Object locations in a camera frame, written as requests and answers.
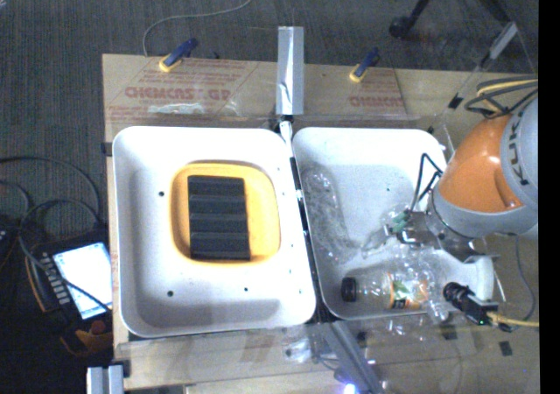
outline blue clamp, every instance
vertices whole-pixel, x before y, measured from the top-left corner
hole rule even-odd
[[[350,72],[349,75],[350,80],[353,82],[362,81],[364,76],[366,76],[368,67],[375,66],[379,62],[380,58],[381,56],[379,55],[379,50],[377,47],[374,47],[373,50],[366,55],[363,61],[352,69],[352,72]]]
[[[159,60],[159,68],[164,72],[170,72],[174,67],[178,66],[183,57],[191,56],[191,52],[197,47],[199,41],[196,38],[190,38],[186,42],[183,42],[175,50],[164,56]]]

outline caster wheel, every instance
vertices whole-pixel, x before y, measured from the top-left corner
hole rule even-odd
[[[394,38],[402,39],[407,35],[411,27],[412,22],[410,22],[410,18],[403,16],[401,18],[393,19],[391,26],[388,28],[388,32]]]

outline bottle label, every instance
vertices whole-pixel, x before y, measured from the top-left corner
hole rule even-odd
[[[389,277],[390,310],[418,310],[428,300],[428,284],[425,280],[405,280],[395,274],[389,274]]]

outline black bottle cap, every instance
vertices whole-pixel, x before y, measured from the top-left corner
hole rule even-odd
[[[340,286],[340,295],[345,302],[356,301],[356,279],[343,278],[342,285]]]

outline white screen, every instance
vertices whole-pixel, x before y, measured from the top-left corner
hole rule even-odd
[[[93,243],[53,256],[60,274],[72,284],[88,292],[106,306],[112,304],[111,262],[103,243]],[[74,303],[86,320],[105,309],[86,294],[68,286]]]

